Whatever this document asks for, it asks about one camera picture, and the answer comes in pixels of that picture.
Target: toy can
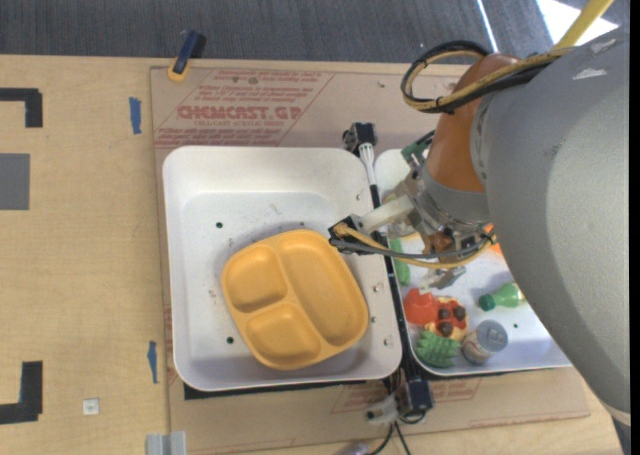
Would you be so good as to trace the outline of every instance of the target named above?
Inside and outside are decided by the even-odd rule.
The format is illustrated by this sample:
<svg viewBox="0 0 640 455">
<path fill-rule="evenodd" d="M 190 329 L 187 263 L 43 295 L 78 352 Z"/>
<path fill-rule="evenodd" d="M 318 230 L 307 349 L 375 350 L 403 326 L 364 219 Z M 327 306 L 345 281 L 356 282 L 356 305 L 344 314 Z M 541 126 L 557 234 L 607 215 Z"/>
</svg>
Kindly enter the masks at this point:
<svg viewBox="0 0 640 455">
<path fill-rule="evenodd" d="M 470 332 L 462 342 L 462 353 L 474 364 L 482 364 L 509 343 L 505 328 L 495 320 L 485 320 Z"/>
</svg>

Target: white tray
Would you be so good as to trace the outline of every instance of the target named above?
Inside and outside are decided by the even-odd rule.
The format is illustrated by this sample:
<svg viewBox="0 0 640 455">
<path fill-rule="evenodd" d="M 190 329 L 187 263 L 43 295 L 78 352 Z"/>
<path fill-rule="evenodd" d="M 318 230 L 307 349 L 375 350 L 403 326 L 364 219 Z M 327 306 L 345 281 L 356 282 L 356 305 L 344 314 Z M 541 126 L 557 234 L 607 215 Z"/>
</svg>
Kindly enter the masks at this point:
<svg viewBox="0 0 640 455">
<path fill-rule="evenodd" d="M 327 229 L 372 209 L 366 172 L 343 149 L 183 147 L 163 164 L 173 347 L 188 385 L 223 391 L 380 379 L 402 355 L 382 258 L 345 256 L 371 322 L 350 349 L 302 370 L 259 363 L 243 342 L 220 288 L 227 259 L 251 243 L 305 227 Z"/>
<path fill-rule="evenodd" d="M 409 167 L 399 150 L 382 153 L 375 162 L 375 171 L 381 197 L 405 178 Z M 407 253 L 421 252 L 423 245 L 419 237 L 403 243 L 402 250 Z M 417 266 L 410 267 L 411 279 L 408 286 L 401 286 L 403 297 L 412 287 L 420 287 L 428 270 Z M 462 354 L 454 360 L 450 368 L 434 368 L 416 360 L 429 372 L 443 377 L 481 375 L 522 370 L 534 370 L 571 366 L 560 347 L 551 338 L 531 306 L 522 304 L 514 309 L 496 307 L 485 312 L 478 306 L 480 295 L 494 292 L 501 284 L 512 280 L 509 267 L 504 258 L 491 251 L 476 258 L 466 266 L 466 272 L 453 285 L 442 290 L 433 288 L 434 296 L 451 296 L 465 307 L 469 314 L 469 332 L 482 320 L 496 320 L 507 330 L 509 344 L 501 352 L 489 358 L 484 364 L 468 362 Z M 410 326 L 412 340 L 420 332 L 420 327 Z"/>
</svg>

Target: black tape marking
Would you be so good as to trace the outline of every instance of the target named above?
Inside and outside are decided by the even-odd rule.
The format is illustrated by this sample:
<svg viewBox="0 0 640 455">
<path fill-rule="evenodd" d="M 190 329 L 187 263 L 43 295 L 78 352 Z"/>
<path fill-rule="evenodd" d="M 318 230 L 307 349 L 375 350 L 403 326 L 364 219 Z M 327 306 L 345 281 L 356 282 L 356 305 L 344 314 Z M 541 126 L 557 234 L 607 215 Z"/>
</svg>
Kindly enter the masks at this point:
<svg viewBox="0 0 640 455">
<path fill-rule="evenodd" d="M 0 210 L 29 209 L 31 155 L 0 153 Z"/>
<path fill-rule="evenodd" d="M 283 386 L 265 386 L 256 388 L 243 388 L 232 389 L 228 391 L 200 391 L 188 384 L 182 383 L 184 388 L 184 399 L 188 400 L 202 400 L 205 398 L 217 398 L 223 396 L 236 396 L 236 395 L 252 395 L 258 393 L 274 393 L 282 391 L 303 391 L 307 389 L 319 389 L 323 387 L 333 387 L 342 385 L 356 385 L 365 384 L 365 380 L 358 381 L 345 381 L 345 382 L 314 382 L 310 384 L 285 384 Z"/>
<path fill-rule="evenodd" d="M 0 87 L 0 101 L 24 101 L 24 127 L 42 128 L 42 94 L 38 89 Z"/>
<path fill-rule="evenodd" d="M 38 421 L 42 414 L 42 361 L 22 363 L 20 399 L 0 405 L 0 425 Z"/>
</svg>

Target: wire bundle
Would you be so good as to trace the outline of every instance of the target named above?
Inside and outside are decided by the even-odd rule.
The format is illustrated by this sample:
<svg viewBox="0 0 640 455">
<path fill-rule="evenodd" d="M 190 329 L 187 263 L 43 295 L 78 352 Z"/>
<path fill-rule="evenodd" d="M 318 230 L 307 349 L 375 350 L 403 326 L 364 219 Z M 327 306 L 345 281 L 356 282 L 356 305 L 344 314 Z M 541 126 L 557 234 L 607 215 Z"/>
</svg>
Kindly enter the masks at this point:
<svg viewBox="0 0 640 455">
<path fill-rule="evenodd" d="M 400 84 L 405 103 L 410 107 L 428 114 L 453 111 L 490 92 L 513 87 L 530 81 L 542 69 L 570 52 L 572 48 L 554 49 L 547 53 L 532 55 L 526 59 L 505 66 L 480 80 L 448 96 L 432 99 L 418 98 L 413 95 L 413 82 L 430 64 L 449 57 L 473 57 L 476 60 L 488 55 L 482 46 L 469 41 L 453 41 L 436 46 L 421 55 L 405 73 Z"/>
<path fill-rule="evenodd" d="M 465 247 L 464 249 L 430 254 L 407 254 L 404 252 L 395 252 L 389 250 L 384 245 L 376 242 L 370 236 L 356 231 L 355 229 L 347 226 L 347 224 L 344 222 L 341 222 L 335 226 L 334 233 L 340 238 L 352 237 L 360 242 L 346 242 L 344 240 L 341 240 L 340 238 L 332 238 L 330 242 L 335 247 L 344 248 L 347 250 L 358 250 L 370 254 L 381 254 L 383 256 L 396 258 L 399 261 L 407 263 L 408 265 L 415 265 L 431 269 L 449 269 L 466 265 L 467 263 L 470 263 L 471 261 L 476 259 L 480 254 L 482 254 L 482 252 L 484 252 L 490 245 L 495 243 L 495 235 L 493 231 L 490 231 L 485 235 L 484 239 L 481 242 L 470 245 L 469 247 Z M 441 261 L 425 261 L 434 258 L 459 256 L 460 254 L 466 254 L 467 256 L 452 263 L 443 263 Z"/>
</svg>

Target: yellow cable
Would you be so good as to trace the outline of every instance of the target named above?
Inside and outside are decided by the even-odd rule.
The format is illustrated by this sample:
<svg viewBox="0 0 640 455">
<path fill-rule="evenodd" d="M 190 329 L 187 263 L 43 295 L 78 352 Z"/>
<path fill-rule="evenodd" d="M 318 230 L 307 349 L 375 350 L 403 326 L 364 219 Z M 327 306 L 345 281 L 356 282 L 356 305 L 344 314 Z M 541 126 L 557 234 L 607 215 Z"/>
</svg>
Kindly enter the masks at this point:
<svg viewBox="0 0 640 455">
<path fill-rule="evenodd" d="M 429 66 L 431 64 L 434 64 L 435 62 L 438 62 L 440 60 L 444 60 L 444 59 L 446 59 L 448 57 L 475 57 L 476 60 L 480 60 L 482 57 L 484 57 L 484 55 L 482 53 L 478 53 L 478 52 L 475 52 L 473 50 L 451 50 L 451 51 L 444 51 L 442 53 L 439 53 L 437 55 L 434 55 L 433 57 L 430 57 L 430 58 L 424 60 L 422 62 L 422 67 L 416 66 L 411 71 L 409 76 L 407 77 L 407 82 L 406 82 L 406 87 L 405 87 L 406 90 L 402 91 L 402 92 L 405 93 L 405 101 L 407 102 L 407 104 L 409 104 L 410 106 L 413 106 L 412 102 L 413 103 L 417 103 L 417 102 L 421 102 L 422 103 L 422 102 L 432 101 L 432 100 L 420 100 L 420 99 L 408 98 L 408 97 L 406 97 L 406 94 L 407 94 L 406 91 L 407 90 L 411 90 L 411 86 L 413 85 L 414 80 L 418 77 L 418 75 L 420 73 L 422 73 L 422 71 L 424 71 L 427 68 L 427 66 Z"/>
<path fill-rule="evenodd" d="M 553 62 L 554 60 L 557 60 L 563 55 L 566 55 L 567 53 L 569 53 L 569 51 L 571 51 L 571 48 L 561 48 L 561 49 L 552 50 L 547 53 L 541 53 L 539 55 L 533 55 L 532 57 L 519 60 L 518 62 L 502 67 L 497 71 L 494 71 L 493 73 L 490 73 L 484 76 L 480 80 L 473 82 L 471 85 L 468 85 L 467 87 L 464 87 L 459 91 L 449 94 L 444 98 L 440 98 L 439 100 L 419 100 L 419 99 L 409 98 L 406 95 L 404 95 L 404 100 L 407 103 L 407 105 L 409 105 L 412 108 L 415 108 L 416 110 L 430 109 L 430 108 L 443 108 L 455 101 L 458 101 L 459 99 L 464 98 L 465 96 L 468 96 L 469 94 L 477 91 L 478 89 L 499 80 L 500 78 L 504 78 L 505 76 L 508 76 L 513 73 L 524 71 L 525 69 L 530 69 L 532 67 L 537 67 L 543 64 L 547 64 L 549 62 Z M 411 73 L 411 75 L 407 79 L 407 89 L 410 88 L 411 83 L 413 82 L 415 77 L 424 68 L 426 68 L 430 63 L 435 62 L 435 60 L 438 60 L 438 59 L 428 59 L 427 62 L 424 63 L 424 66 L 422 68 L 416 68 L 416 70 L 414 70 L 414 72 Z"/>
<path fill-rule="evenodd" d="M 569 27 L 566 34 L 562 36 L 562 39 L 556 43 L 554 48 L 574 46 L 593 22 L 605 13 L 613 1 L 614 0 L 589 0 L 580 12 L 580 15 Z"/>
<path fill-rule="evenodd" d="M 365 235 L 363 233 L 360 233 L 359 231 L 356 231 L 355 229 L 350 228 L 349 226 L 347 226 L 343 222 L 341 222 L 340 224 L 335 226 L 334 232 L 338 236 L 351 236 L 351 237 L 355 238 L 356 240 L 362 242 L 363 244 L 368 245 L 369 247 L 374 247 L 376 249 L 382 249 L 384 251 L 389 250 L 384 245 L 379 244 L 378 242 L 376 242 L 370 236 L 367 236 L 367 235 Z M 471 256 L 468 256 L 468 257 L 466 257 L 464 259 L 456 261 L 455 263 L 442 263 L 442 262 L 429 263 L 427 261 L 420 261 L 420 260 L 409 259 L 409 258 L 396 258 L 395 256 L 394 256 L 394 259 L 397 259 L 398 261 L 402 261 L 403 263 L 406 263 L 407 265 L 414 265 L 414 266 L 418 266 L 418 267 L 431 268 L 431 269 L 434 269 L 434 270 L 447 269 L 447 268 L 457 268 L 459 266 L 466 265 L 467 263 L 470 263 L 471 261 L 476 259 L 478 256 L 480 256 L 480 254 L 482 252 L 484 252 L 487 249 L 487 247 L 489 247 L 489 245 L 491 245 L 491 241 L 487 240 Z"/>
</svg>

